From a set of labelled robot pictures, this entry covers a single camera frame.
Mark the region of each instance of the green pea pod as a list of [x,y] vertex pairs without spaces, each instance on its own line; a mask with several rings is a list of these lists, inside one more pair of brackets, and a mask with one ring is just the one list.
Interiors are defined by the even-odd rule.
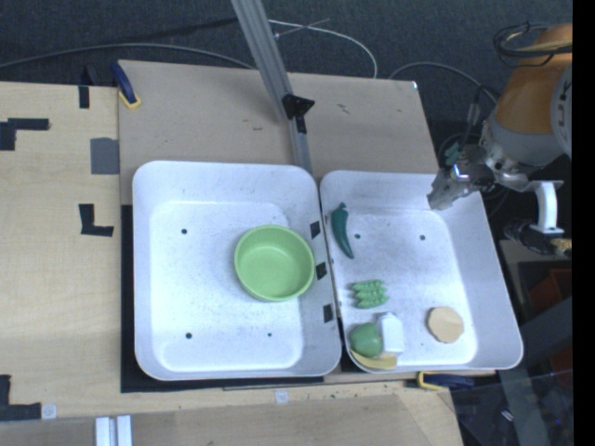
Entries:
[[338,247],[349,259],[353,259],[353,251],[351,251],[350,241],[347,238],[347,218],[348,211],[345,209],[345,204],[341,203],[336,210],[331,213],[331,227],[333,228],[333,235],[337,241]]
[[364,300],[360,301],[357,305],[357,308],[376,308],[378,306],[382,306],[389,299],[390,298],[387,295],[371,297],[369,299],[364,299]]
[[359,300],[363,301],[364,299],[373,299],[376,297],[380,297],[386,292],[387,292],[387,290],[385,287],[378,287],[376,289],[360,291],[355,294],[355,297],[357,297]]
[[356,292],[368,291],[370,289],[378,289],[382,287],[383,281],[380,279],[372,279],[370,281],[359,281],[351,286],[351,289]]

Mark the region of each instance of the green apple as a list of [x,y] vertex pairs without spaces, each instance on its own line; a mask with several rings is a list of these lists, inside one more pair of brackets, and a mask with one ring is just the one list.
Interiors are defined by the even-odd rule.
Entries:
[[358,325],[350,333],[351,349],[364,357],[375,357],[382,351],[382,340],[372,322]]

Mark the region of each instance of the black tape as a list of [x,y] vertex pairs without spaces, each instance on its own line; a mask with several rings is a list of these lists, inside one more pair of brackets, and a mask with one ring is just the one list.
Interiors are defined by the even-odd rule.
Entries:
[[320,222],[314,221],[310,224],[310,235],[312,239],[316,238],[320,234]]
[[8,402],[10,375],[0,375],[0,421],[38,420],[41,418],[41,403],[11,405]]
[[324,314],[324,323],[330,322],[333,320],[333,306],[327,304],[323,307],[323,314]]
[[89,109],[91,107],[89,88],[85,85],[78,86],[78,107],[81,109]]
[[99,75],[97,68],[93,64],[88,63],[83,67],[81,85],[99,85]]
[[316,278],[322,279],[324,276],[326,276],[326,263],[320,263],[316,267]]
[[81,234],[89,234],[92,236],[112,236],[113,227],[96,227],[95,226],[95,205],[92,203],[81,203],[78,205],[81,214],[81,222],[83,227]]
[[49,130],[49,119],[9,118],[0,123],[0,151],[13,151],[18,130]]

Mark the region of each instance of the blue clamp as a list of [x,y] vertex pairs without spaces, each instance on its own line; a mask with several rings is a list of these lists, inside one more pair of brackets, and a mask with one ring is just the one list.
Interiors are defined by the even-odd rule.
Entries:
[[126,76],[122,66],[117,62],[113,62],[110,65],[110,72],[120,88],[120,91],[118,92],[120,100],[122,100],[128,109],[136,109],[140,105],[140,98],[137,96],[137,93],[134,92],[130,80],[128,79],[128,76]]

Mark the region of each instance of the metal rod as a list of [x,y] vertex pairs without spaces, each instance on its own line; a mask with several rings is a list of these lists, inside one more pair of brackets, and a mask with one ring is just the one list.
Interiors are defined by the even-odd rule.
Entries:
[[262,81],[269,92],[279,120],[289,126],[294,163],[312,172],[310,151],[306,134],[298,132],[298,124],[289,120],[284,112],[282,99],[293,94],[281,54],[267,20],[261,0],[231,0],[245,39],[252,52]]

